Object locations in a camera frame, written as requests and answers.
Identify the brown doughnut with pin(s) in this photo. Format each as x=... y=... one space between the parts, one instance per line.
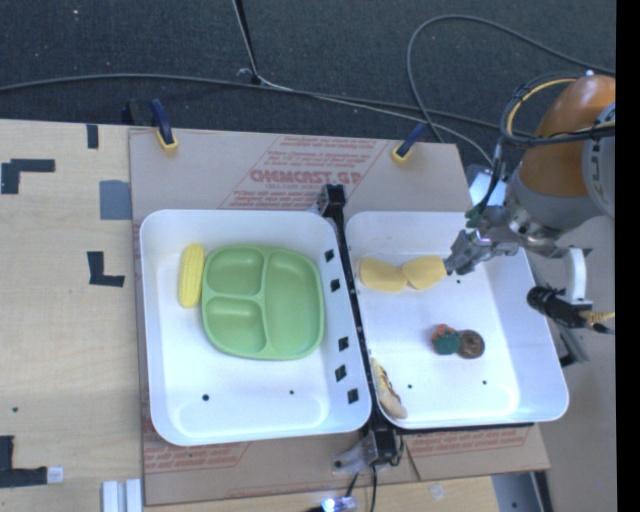
x=472 y=345

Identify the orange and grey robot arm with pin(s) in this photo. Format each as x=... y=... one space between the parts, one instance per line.
x=560 y=150

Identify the black cylinder on white bracket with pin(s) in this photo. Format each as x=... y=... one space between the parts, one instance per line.
x=555 y=302

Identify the pizza slice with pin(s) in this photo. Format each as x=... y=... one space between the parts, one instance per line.
x=389 y=395

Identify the brown cardboard board red print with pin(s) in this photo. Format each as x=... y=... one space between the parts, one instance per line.
x=280 y=165

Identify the yellow rounded toy piece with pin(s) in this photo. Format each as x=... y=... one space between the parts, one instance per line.
x=424 y=272
x=382 y=276

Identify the thin black rod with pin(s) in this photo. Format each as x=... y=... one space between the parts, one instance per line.
x=352 y=280

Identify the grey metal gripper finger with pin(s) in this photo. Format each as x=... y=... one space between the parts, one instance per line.
x=454 y=260
x=469 y=266

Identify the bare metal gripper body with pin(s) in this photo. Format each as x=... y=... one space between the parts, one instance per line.
x=500 y=240

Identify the green divided plate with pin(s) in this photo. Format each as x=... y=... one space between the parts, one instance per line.
x=290 y=305

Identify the green and orange toy vegetable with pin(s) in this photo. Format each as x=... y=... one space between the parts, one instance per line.
x=445 y=341

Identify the white plastic tray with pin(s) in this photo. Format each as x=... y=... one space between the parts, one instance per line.
x=250 y=395
x=450 y=400

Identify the yellow corn cob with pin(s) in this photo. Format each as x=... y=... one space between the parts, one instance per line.
x=191 y=275

